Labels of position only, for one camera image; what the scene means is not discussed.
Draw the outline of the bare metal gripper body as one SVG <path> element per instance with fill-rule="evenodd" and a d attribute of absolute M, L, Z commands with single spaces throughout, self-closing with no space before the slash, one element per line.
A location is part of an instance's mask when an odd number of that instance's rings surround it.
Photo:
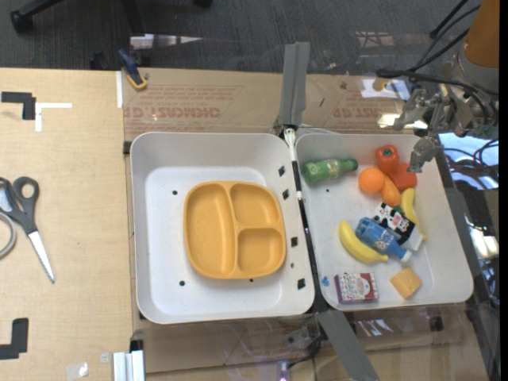
<path fill-rule="evenodd" d="M 452 60 L 443 66 L 441 74 L 464 85 L 441 85 L 441 92 L 452 100 L 447 115 L 449 128 L 459 137 L 495 137 L 496 68 Z"/>

